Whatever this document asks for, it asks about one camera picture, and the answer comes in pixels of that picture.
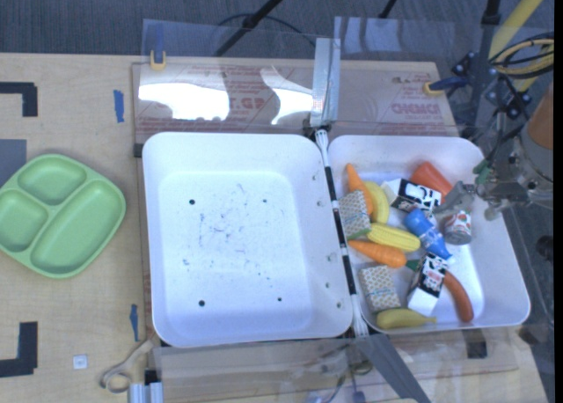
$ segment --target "blue bottle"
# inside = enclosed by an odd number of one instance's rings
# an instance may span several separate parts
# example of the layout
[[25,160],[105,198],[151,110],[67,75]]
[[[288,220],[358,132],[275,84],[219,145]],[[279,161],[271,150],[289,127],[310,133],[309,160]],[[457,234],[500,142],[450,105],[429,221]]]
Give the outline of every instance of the blue bottle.
[[420,243],[425,250],[445,260],[451,257],[451,253],[446,248],[443,235],[425,217],[420,209],[412,210],[403,220],[403,224],[412,234],[420,239]]

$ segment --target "yellow pole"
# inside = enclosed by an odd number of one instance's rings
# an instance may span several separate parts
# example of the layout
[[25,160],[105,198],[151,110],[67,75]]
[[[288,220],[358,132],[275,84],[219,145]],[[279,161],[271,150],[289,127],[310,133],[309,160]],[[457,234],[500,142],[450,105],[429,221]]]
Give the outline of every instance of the yellow pole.
[[521,0],[493,37],[489,57],[502,51],[543,0]]

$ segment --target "blue tape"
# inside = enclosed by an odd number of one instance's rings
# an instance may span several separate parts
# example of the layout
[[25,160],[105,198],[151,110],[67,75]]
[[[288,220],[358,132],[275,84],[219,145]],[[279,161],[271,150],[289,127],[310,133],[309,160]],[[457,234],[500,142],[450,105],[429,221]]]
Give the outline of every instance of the blue tape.
[[117,122],[124,122],[125,120],[123,119],[123,114],[125,113],[125,106],[123,104],[123,92],[120,92],[119,90],[113,91],[113,106],[115,108]]
[[135,342],[139,341],[139,331],[138,331],[138,321],[137,316],[137,305],[131,304],[131,312],[129,313],[129,320],[131,320],[131,327],[133,328],[133,335],[135,336]]

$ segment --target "toy carrot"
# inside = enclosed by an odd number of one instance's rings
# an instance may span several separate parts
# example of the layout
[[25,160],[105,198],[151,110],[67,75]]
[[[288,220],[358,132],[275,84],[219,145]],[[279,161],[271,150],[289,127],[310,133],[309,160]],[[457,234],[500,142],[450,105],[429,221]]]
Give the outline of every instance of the toy carrot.
[[429,161],[424,161],[411,175],[410,181],[421,186],[426,186],[437,190],[442,194],[442,198],[453,188],[451,183],[442,175],[442,173]]
[[379,245],[365,240],[348,240],[348,245],[375,262],[391,268],[400,268],[406,264],[406,256],[395,246]]
[[352,164],[346,164],[346,172],[348,175],[348,190],[354,192],[355,190],[362,190],[363,199],[366,201],[366,208],[368,209],[368,215],[374,211],[373,201],[371,200],[371,195],[366,185],[363,183],[362,178],[355,170]]

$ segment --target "white tray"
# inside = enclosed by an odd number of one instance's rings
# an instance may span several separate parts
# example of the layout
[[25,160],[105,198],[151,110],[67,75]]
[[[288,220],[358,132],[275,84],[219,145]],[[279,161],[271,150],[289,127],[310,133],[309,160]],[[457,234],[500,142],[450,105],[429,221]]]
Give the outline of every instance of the white tray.
[[152,314],[174,347],[327,338],[352,308],[317,146],[162,133],[143,147]]
[[[329,146],[337,196],[344,167],[365,180],[408,178],[423,160],[472,182],[480,150],[455,137],[341,136]],[[152,315],[175,347],[334,337],[352,321],[351,300],[320,151],[302,136],[161,133],[143,148]],[[449,245],[451,271],[475,318],[459,321],[447,292],[438,322],[390,333],[512,326],[530,300],[503,220],[476,200],[473,241]],[[392,209],[390,224],[403,213]],[[372,263],[349,249],[354,271]],[[412,253],[420,257],[422,251]],[[412,271],[393,271],[403,303]],[[363,316],[375,329],[357,273]]]
[[[364,180],[381,184],[385,180],[408,179],[421,162],[432,162],[451,183],[475,180],[472,169],[483,154],[473,143],[459,137],[412,136],[342,136],[329,145],[337,197],[347,191],[345,166],[355,166]],[[472,242],[469,245],[449,245],[454,255],[450,266],[452,274],[464,285],[472,301],[474,319],[464,323],[457,317],[450,293],[444,290],[432,315],[436,324],[415,328],[393,329],[388,333],[420,333],[465,328],[515,326],[526,320],[530,313],[530,298],[516,260],[510,237],[502,217],[485,219],[484,201],[476,198],[472,204]],[[391,208],[389,224],[405,229],[402,219],[406,213]],[[354,270],[373,265],[365,256],[349,249]],[[408,259],[421,256],[421,250],[407,255]],[[358,294],[361,288],[354,273]],[[408,267],[392,271],[393,281],[401,303],[406,305],[406,291],[413,276]],[[369,313],[365,298],[361,304],[366,321],[379,331],[375,316]]]

